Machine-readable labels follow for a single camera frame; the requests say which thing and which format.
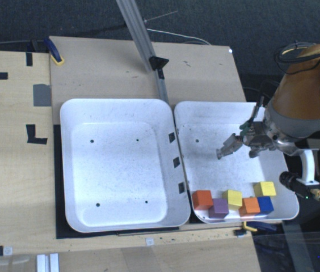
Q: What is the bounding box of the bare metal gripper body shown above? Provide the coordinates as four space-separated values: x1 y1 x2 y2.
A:
242 120 302 156

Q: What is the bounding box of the white plastic tray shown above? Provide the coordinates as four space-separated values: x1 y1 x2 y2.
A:
59 97 192 234
173 100 300 225

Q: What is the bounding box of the yellow cube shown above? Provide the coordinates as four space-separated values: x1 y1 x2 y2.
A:
221 189 243 212
252 181 277 198

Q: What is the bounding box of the blue cube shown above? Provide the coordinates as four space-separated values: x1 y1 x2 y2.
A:
256 195 275 216

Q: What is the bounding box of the orange cube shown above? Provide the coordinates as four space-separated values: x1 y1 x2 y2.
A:
238 197 262 218
191 190 214 211

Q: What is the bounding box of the purple cube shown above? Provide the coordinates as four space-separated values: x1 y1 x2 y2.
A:
208 198 230 220

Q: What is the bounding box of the pale brown flat board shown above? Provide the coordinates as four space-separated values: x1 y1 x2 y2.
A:
48 35 283 238

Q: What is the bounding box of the black cylinder on white bracket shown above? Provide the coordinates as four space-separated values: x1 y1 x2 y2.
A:
279 148 320 198

